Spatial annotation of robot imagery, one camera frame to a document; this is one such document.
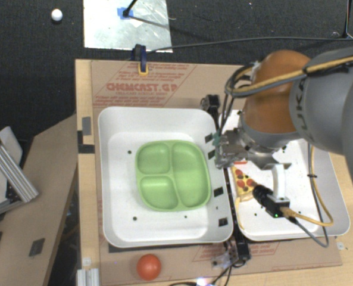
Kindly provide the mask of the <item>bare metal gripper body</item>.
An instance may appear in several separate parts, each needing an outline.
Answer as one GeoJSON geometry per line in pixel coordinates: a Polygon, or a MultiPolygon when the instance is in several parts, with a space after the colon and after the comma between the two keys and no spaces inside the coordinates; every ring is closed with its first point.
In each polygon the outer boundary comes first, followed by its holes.
{"type": "Polygon", "coordinates": [[[245,129],[227,130],[215,146],[215,166],[228,168],[236,161],[253,162],[260,170],[270,170],[275,165],[290,168],[290,162],[279,162],[273,154],[286,145],[287,140],[278,141],[279,135],[256,133],[251,135],[245,129]]]}

